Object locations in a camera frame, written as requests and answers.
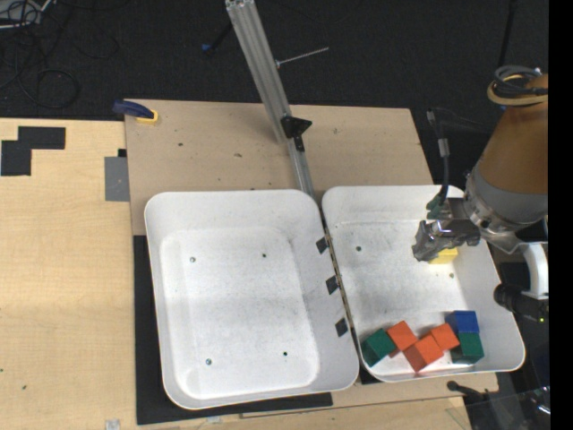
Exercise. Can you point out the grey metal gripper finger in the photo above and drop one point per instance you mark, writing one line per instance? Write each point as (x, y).
(444, 242)
(421, 246)

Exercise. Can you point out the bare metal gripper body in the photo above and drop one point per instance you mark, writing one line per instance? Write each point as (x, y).
(465, 224)

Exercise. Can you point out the yellow cube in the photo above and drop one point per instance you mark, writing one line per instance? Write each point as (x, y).
(447, 258)

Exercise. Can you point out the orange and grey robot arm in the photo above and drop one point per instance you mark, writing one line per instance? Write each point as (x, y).
(515, 159)

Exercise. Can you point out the white plastic tray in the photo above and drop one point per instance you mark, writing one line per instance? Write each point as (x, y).
(242, 303)
(394, 285)

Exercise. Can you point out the blue cube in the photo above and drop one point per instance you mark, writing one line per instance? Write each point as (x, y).
(464, 321)

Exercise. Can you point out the orange cube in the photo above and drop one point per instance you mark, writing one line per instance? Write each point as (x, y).
(445, 336)
(423, 352)
(402, 335)

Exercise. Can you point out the green cube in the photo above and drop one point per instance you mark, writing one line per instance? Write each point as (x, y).
(378, 345)
(469, 346)

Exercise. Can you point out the pale wood board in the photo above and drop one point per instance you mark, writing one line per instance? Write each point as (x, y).
(215, 150)

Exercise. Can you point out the black cylinder on white bracket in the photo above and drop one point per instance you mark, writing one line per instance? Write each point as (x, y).
(535, 267)

